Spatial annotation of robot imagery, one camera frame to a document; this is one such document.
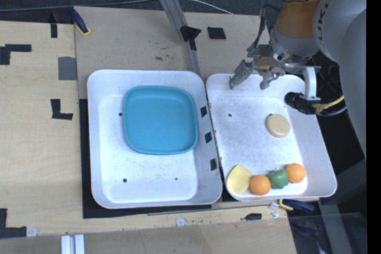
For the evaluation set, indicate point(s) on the orange ball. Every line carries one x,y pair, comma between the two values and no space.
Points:
296,172
260,185

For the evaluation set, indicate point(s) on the black cylinder on white bracket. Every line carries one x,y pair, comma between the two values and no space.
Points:
300,102

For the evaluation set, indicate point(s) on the green pepper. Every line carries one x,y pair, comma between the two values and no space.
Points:
279,179

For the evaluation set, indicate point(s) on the white plastic tray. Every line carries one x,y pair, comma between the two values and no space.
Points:
247,134
149,181

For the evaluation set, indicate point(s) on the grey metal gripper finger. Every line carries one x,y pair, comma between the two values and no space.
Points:
240,72
269,77

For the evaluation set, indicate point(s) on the pale wood board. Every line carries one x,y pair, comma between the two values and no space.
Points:
134,38

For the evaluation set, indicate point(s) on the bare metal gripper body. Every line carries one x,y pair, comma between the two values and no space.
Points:
268,58

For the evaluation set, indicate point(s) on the blue plate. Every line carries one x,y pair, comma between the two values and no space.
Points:
160,120

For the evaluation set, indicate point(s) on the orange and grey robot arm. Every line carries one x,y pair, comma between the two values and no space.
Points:
336,18

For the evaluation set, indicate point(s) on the yellow slice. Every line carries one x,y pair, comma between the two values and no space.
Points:
238,180

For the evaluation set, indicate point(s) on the beige round biscuit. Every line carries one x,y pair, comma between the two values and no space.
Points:
277,125

